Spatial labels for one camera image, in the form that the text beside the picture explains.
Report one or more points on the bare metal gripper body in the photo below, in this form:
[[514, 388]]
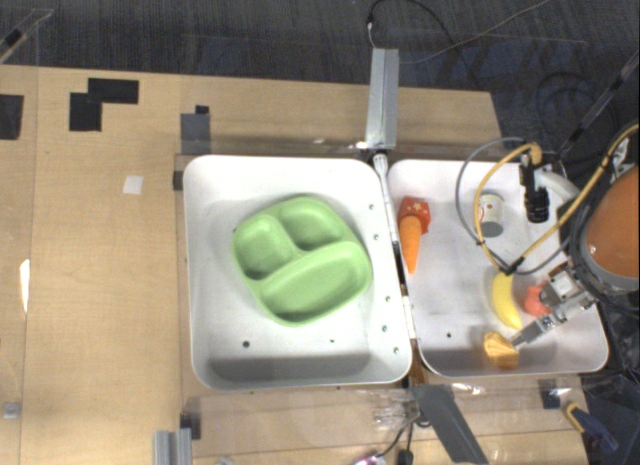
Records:
[[572, 298]]

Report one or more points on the salmon pink toy food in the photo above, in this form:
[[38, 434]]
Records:
[[533, 303]]

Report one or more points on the black cylinder on white bracket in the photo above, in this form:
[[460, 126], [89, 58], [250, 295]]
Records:
[[537, 200]]

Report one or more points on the orange carrot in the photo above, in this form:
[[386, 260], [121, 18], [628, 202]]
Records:
[[410, 243]]

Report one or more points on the yellow banana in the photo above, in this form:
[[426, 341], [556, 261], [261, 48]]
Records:
[[504, 300]]

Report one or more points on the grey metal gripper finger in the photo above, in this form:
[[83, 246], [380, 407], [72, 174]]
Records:
[[549, 294], [532, 333]]

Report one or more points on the small white can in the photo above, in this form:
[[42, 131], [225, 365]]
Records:
[[492, 210]]

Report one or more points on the yellow orange toy bread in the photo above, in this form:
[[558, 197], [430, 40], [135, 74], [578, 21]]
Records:
[[497, 350]]

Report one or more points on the white plastic tray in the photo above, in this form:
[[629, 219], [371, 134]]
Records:
[[280, 358], [450, 303]]

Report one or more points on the green divided plate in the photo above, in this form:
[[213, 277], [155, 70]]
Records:
[[305, 273]]

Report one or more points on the thin black and white rod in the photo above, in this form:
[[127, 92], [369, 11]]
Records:
[[389, 208]]

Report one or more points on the red cube with yellow stars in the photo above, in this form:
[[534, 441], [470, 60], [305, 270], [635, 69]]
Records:
[[417, 209]]

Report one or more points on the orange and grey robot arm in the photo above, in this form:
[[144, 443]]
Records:
[[617, 223]]

